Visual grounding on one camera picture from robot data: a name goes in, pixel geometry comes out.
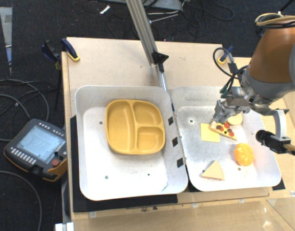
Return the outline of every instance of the toy pizza slice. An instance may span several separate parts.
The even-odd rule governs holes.
[[[201,175],[203,178],[224,180],[224,173],[220,163],[215,160]]]
[[[227,122],[222,124],[212,121],[209,129],[230,139],[237,140],[237,137],[235,136],[230,124]]]

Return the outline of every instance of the toy orange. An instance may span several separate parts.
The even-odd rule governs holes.
[[[249,144],[239,143],[234,150],[235,159],[241,166],[249,166],[253,163],[254,154]]]

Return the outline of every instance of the wooden tabletop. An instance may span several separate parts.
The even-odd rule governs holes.
[[[155,67],[148,64],[141,42],[98,38],[68,38],[79,62],[62,53],[64,108],[68,147],[70,212],[75,230],[295,230],[295,157],[275,154],[285,189],[272,187],[189,192],[177,194],[178,204],[143,206],[75,213],[73,211],[70,118],[75,112],[74,95],[84,85],[158,86]],[[212,54],[220,44],[156,42],[160,53],[169,55],[164,63],[169,91],[180,86],[222,86],[227,76],[215,66]],[[250,58],[235,58],[238,67]],[[287,136],[295,145],[295,95],[272,104],[286,108]],[[273,117],[262,117],[265,129],[275,132]]]

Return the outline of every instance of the yellow sticky note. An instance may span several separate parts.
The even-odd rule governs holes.
[[[208,142],[220,142],[220,135],[209,129],[210,124],[201,123],[201,140]]]

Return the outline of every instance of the black bracket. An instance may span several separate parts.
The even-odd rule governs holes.
[[[158,64],[159,71],[163,73],[165,71],[163,68],[163,63],[169,58],[169,56],[165,54],[161,54],[159,52],[153,52],[152,57],[153,57],[154,63]]]

